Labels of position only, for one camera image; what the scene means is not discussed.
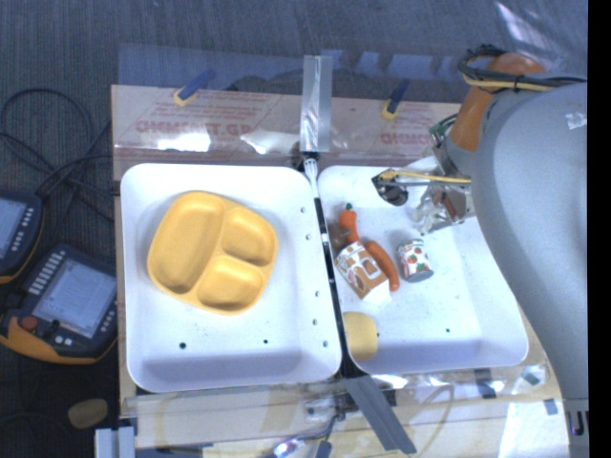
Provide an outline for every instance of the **dark floor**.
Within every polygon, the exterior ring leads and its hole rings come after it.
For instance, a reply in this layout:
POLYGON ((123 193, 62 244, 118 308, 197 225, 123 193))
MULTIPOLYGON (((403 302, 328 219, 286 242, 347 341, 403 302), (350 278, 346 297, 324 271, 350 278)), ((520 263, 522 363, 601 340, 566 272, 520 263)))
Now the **dark floor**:
MULTIPOLYGON (((273 67, 261 76, 262 57, 299 63, 304 54, 339 53, 335 94, 381 99, 402 77, 389 75, 385 63, 402 54, 412 58, 403 76, 411 79, 408 100, 458 103, 467 88, 453 64, 482 43, 526 53, 551 71, 587 75, 588 0, 0 0, 0 42, 1 133, 51 164, 38 171, 13 150, 38 166, 39 158, 0 141, 0 189, 30 191, 98 133, 93 153, 111 152, 103 131, 112 84, 180 84, 190 73, 184 56, 245 54, 237 76, 244 90, 298 94, 299 82, 287 84, 283 67, 278 79, 273 67), (22 91, 29 92, 15 95, 22 91), (76 100, 89 118, 54 92, 76 100)), ((83 180, 108 193, 110 165, 106 157, 92 161, 83 180)), ((39 253, 61 241, 113 263, 112 198, 81 190, 70 203, 70 195, 65 186, 53 190, 39 253)), ((71 427, 68 408, 102 397, 110 415, 99 425, 112 427, 116 393, 115 350, 93 366, 68 367, 0 346, 0 457, 94 456, 94 431, 71 427)))

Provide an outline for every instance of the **carrot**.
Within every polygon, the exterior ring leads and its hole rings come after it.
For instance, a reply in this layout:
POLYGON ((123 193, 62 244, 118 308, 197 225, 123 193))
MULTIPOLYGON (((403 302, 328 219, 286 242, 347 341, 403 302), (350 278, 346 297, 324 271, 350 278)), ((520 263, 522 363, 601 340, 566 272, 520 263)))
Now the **carrot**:
POLYGON ((368 240, 365 243, 365 249, 378 263, 380 269, 389 279, 390 292, 397 290, 399 288, 399 273, 397 272, 394 263, 390 259, 389 254, 374 240, 368 240))
POLYGON ((346 208, 340 212, 339 225, 341 229, 348 231, 346 236, 348 244, 360 240, 359 233, 356 230, 356 212, 352 210, 352 204, 347 203, 346 208))

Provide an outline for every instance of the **emergency stop button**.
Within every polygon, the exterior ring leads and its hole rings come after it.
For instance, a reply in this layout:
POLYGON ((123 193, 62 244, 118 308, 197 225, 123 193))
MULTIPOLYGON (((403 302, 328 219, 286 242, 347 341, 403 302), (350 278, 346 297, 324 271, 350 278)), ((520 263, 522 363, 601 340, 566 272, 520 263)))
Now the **emergency stop button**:
POLYGON ((34 332, 38 327, 38 319, 35 316, 25 316, 21 319, 21 327, 28 332, 34 332))

